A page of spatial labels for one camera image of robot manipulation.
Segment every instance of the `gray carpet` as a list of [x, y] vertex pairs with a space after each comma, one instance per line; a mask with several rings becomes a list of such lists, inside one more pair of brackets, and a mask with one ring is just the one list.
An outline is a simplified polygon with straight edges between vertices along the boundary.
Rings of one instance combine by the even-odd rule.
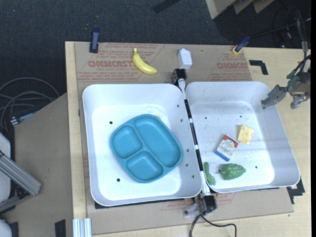
[[[311, 17], [311, 0], [276, 0], [259, 14], [250, 5], [236, 15], [230, 6], [215, 20], [205, 0], [0, 0], [0, 87], [15, 78], [35, 77], [66, 92], [64, 43], [90, 41], [94, 25], [100, 27], [100, 42], [227, 45], [293, 22], [295, 9]], [[286, 48], [300, 48], [295, 29], [292, 35], [291, 41], [286, 32], [264, 35], [248, 46], [280, 47], [284, 42]], [[26, 90], [53, 94], [28, 80], [1, 93], [16, 96]], [[0, 107], [6, 103], [0, 97]]]

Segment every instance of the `green toy pepper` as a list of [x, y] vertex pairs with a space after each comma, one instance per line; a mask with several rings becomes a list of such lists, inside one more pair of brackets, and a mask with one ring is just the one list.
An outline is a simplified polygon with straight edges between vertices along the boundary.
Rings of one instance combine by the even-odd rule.
[[243, 166], [240, 166], [235, 163], [228, 163], [222, 167], [222, 175], [225, 180], [231, 180], [237, 177], [240, 177], [246, 170]]
[[216, 184], [215, 178], [209, 173], [208, 162], [204, 162], [203, 167], [204, 167], [204, 172], [205, 172], [205, 176], [206, 176], [206, 180], [207, 180], [208, 184], [215, 185]]

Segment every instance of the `blue plate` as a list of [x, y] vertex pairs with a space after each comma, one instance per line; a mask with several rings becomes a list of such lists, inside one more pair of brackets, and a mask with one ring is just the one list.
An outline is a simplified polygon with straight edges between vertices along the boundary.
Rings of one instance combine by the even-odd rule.
[[138, 182], [157, 180], [182, 160], [182, 148], [170, 129], [156, 116], [143, 114], [118, 127], [111, 135], [112, 152]]

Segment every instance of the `yellow banana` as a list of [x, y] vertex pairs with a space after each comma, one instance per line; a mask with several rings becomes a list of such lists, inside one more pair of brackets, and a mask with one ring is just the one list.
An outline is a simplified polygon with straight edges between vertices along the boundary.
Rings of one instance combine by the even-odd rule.
[[137, 53], [137, 48], [134, 48], [133, 63], [141, 72], [149, 75], [157, 73], [157, 70], [154, 67], [145, 63], [143, 59], [139, 56], [139, 54]]

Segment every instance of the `metal bar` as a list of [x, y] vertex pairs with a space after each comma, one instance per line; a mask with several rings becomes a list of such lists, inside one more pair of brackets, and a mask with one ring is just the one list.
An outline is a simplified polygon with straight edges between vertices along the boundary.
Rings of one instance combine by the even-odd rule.
[[31, 196], [28, 195], [26, 197], [23, 197], [23, 198], [19, 198], [18, 196], [14, 196], [14, 197], [11, 197], [9, 199], [7, 199], [6, 201], [3, 201], [2, 203], [0, 203], [0, 213], [2, 213], [3, 211], [9, 209], [10, 207], [26, 200], [26, 199], [29, 199]]
[[92, 237], [92, 223], [90, 218], [73, 220], [74, 237]]
[[18, 166], [0, 150], [0, 171], [7, 175], [12, 181], [27, 191], [30, 195], [37, 195], [41, 183], [28, 172]]

